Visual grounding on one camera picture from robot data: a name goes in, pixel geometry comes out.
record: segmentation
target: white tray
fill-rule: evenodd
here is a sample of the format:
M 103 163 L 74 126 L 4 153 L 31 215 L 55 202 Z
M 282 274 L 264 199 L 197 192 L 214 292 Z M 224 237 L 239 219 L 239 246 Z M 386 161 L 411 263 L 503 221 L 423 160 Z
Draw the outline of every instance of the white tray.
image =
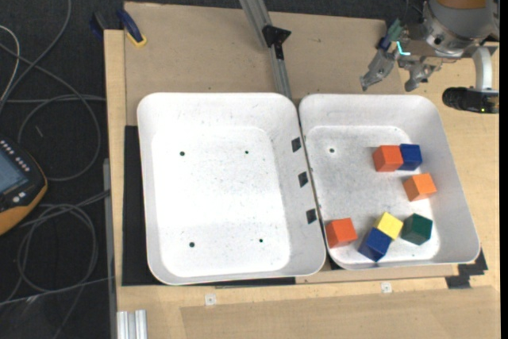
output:
M 208 283 L 322 267 L 326 250 L 289 99 L 156 93 L 140 102 L 137 120 L 157 279 Z
M 434 104 L 417 95 L 312 94 L 299 107 L 302 133 L 325 225 L 352 218 L 359 239 L 329 249 L 343 268 L 467 263 L 479 239 Z M 376 172 L 372 153 L 381 144 L 419 144 L 423 163 L 415 171 Z M 409 202 L 402 181 L 429 172 L 437 193 Z M 364 234 L 384 211 L 403 220 L 413 212 L 433 219 L 429 241 L 391 243 L 378 263 L 358 253 Z

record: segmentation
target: blue block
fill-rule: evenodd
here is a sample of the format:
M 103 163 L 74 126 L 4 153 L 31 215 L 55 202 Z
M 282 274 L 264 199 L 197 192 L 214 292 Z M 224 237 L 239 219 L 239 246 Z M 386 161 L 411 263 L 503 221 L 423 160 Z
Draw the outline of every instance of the blue block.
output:
M 404 171 L 416 170 L 422 162 L 420 146 L 418 144 L 401 144 L 399 147 L 404 164 L 398 169 Z
M 358 252 L 368 257 L 373 261 L 378 261 L 387 254 L 388 247 L 390 247 L 391 237 L 381 232 L 377 228 L 372 228 L 371 231 L 365 235 Z

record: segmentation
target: black screen device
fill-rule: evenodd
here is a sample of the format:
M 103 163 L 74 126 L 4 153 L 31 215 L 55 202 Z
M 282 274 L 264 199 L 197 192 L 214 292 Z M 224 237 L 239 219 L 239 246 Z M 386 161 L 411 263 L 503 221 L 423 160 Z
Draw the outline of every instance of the black screen device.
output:
M 48 181 L 33 157 L 0 134 L 0 235 L 28 215 L 47 189 Z

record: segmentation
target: orange block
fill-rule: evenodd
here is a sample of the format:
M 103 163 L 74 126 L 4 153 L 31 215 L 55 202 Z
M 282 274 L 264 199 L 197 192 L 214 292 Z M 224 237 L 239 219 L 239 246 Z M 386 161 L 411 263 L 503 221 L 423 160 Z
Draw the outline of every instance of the orange block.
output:
M 325 227 L 325 231 L 326 240 L 328 241 L 328 246 L 330 248 L 346 246 L 358 238 L 351 218 L 331 221 Z
M 374 167 L 378 172 L 392 172 L 404 164 L 397 145 L 380 145 L 373 153 Z
M 402 184 L 410 201 L 425 199 L 437 192 L 434 181 L 428 172 L 409 177 Z

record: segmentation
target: cube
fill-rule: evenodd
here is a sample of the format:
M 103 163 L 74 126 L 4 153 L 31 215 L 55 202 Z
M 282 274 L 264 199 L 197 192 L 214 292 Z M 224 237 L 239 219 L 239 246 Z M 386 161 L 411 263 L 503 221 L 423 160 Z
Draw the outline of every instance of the cube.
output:
M 325 231 L 330 248 L 346 246 L 358 238 L 351 218 L 333 220 L 325 227 Z
M 411 202 L 429 198 L 437 192 L 434 181 L 428 172 L 412 175 L 402 185 Z
M 390 236 L 373 227 L 364 236 L 358 252 L 377 262 L 387 254 L 390 243 Z
M 432 233 L 433 221 L 419 214 L 412 214 L 404 221 L 401 238 L 415 245 L 422 245 Z
M 404 159 L 397 145 L 380 145 L 373 153 L 375 170 L 392 172 L 404 164 Z
M 399 146 L 404 164 L 398 169 L 403 171 L 414 171 L 422 162 L 420 146 L 418 144 L 401 144 Z
M 388 212 L 383 212 L 383 214 L 379 216 L 374 223 L 374 227 L 377 230 L 380 230 L 384 234 L 390 236 L 393 241 L 398 237 L 398 234 L 402 230 L 403 226 L 404 222 Z

